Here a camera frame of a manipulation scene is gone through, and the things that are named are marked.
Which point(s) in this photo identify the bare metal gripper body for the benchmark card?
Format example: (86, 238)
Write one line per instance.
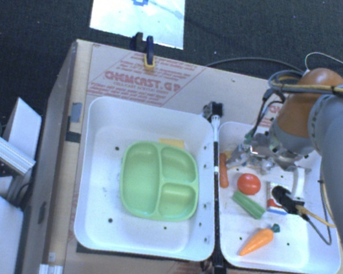
(271, 149)

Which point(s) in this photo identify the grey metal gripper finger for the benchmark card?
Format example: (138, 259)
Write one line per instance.
(237, 157)
(263, 167)

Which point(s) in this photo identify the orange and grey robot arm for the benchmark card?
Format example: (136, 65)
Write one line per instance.
(340, 130)

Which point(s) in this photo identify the orange sausage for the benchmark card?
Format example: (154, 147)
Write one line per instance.
(224, 175)

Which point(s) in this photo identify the red tomato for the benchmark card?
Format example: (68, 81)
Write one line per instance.
(248, 183)

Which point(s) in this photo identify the thin black and white rod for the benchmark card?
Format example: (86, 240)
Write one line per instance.
(216, 180)

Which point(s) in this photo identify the white red blue carton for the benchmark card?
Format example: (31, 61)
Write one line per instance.
(272, 205)

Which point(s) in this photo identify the green celery stick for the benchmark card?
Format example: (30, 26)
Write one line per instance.
(248, 205)

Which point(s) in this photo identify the yellow flat slice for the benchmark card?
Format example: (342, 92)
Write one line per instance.
(170, 142)

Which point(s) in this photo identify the orange carrot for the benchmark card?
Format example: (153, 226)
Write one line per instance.
(258, 241)

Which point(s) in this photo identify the white plastic tray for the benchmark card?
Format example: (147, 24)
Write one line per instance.
(94, 218)
(295, 253)

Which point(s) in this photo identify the green divided plate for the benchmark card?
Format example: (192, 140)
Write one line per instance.
(141, 180)

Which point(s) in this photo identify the brown cardboard board red print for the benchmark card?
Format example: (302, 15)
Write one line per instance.
(168, 80)

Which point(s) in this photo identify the black cylinder on white bracket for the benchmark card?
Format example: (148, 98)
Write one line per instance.
(287, 199)

